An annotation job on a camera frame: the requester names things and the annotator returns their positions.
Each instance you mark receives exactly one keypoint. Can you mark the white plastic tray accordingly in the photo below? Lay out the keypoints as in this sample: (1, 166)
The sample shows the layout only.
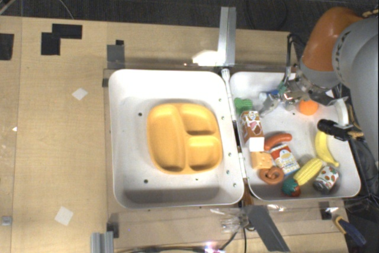
(130, 139)
(305, 127)

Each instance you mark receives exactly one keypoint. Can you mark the yellow banana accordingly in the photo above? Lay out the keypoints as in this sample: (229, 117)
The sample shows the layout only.
(321, 145)

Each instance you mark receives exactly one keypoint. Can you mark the orange fruit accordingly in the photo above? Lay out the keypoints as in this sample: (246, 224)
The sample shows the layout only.
(308, 107)

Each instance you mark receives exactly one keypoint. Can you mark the brown and white carton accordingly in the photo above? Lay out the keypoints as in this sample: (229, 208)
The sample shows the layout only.
(251, 127)

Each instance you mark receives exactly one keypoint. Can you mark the black cylinder on white bracket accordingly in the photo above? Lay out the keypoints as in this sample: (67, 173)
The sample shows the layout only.
(333, 128)

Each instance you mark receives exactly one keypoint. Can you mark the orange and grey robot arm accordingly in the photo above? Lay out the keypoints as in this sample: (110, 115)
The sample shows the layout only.
(352, 50)

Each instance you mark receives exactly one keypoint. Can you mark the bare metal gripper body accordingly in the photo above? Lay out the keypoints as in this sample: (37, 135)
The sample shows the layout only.
(296, 92)

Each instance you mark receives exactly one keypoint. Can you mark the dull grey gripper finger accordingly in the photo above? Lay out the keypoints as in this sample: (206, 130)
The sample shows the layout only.
(290, 105)
(270, 106)

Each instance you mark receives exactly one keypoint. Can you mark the red sausage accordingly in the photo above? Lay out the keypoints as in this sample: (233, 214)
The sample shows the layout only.
(278, 139)

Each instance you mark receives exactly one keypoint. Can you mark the red-lidded yellow label can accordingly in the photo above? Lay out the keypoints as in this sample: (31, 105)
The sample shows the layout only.
(285, 160)

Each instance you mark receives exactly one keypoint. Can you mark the brown pretzel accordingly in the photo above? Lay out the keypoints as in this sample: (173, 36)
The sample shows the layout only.
(266, 176)

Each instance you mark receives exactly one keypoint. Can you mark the green broccoli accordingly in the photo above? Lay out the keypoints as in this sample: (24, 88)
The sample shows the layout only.
(242, 104)

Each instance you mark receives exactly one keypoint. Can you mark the yellow corn cob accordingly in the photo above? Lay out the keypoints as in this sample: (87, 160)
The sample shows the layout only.
(308, 171)

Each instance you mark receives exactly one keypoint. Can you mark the orange divided plate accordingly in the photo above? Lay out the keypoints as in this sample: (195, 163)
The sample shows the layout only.
(165, 139)

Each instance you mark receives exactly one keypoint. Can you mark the tomato print can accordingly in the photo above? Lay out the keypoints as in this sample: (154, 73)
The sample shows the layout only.
(327, 179)

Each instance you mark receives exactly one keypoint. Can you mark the yellow cheese wedge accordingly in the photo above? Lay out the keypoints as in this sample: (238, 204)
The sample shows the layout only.
(261, 160)

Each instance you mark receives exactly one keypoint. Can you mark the red strawberry with green leaves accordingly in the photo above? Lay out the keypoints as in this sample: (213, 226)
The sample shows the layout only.
(290, 187)

